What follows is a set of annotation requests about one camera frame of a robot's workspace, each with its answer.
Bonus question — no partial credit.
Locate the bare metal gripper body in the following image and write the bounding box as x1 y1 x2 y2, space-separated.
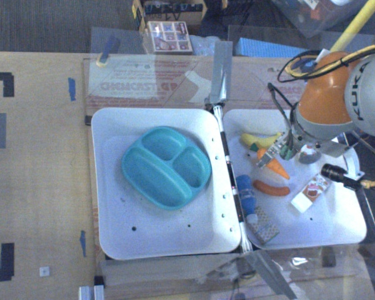
266 131 320 158

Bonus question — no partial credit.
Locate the orange carrot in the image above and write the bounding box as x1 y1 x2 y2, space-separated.
249 142 291 181

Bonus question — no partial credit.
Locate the yellow banana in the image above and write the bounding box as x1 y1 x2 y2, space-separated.
239 131 284 150

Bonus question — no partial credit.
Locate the orange sausage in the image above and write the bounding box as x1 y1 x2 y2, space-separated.
252 179 291 198

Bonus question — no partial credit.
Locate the small grey round can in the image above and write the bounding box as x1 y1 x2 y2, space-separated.
297 144 323 166

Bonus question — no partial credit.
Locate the blue bottle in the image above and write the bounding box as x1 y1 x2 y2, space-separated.
235 174 259 225

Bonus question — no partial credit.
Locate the white and brown carton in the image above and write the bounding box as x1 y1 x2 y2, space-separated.
290 173 333 214

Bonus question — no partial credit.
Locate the grey patterned packet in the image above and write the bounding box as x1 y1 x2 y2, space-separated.
247 206 281 246

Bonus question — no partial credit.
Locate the white plastic tray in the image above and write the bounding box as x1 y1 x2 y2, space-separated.
222 108 368 251
91 107 243 261

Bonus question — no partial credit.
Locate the blue foam block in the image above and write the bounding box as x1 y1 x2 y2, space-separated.
235 37 309 59

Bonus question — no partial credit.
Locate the blue divided plate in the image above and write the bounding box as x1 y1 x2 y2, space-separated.
121 126 213 212

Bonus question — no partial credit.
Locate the brown cardboard board red print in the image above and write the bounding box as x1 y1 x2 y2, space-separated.
82 54 365 289

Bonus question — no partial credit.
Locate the picture tile box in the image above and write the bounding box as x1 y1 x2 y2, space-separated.
146 20 194 55

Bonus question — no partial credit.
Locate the black cylinder on white bracket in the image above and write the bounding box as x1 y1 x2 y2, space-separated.
321 146 366 191

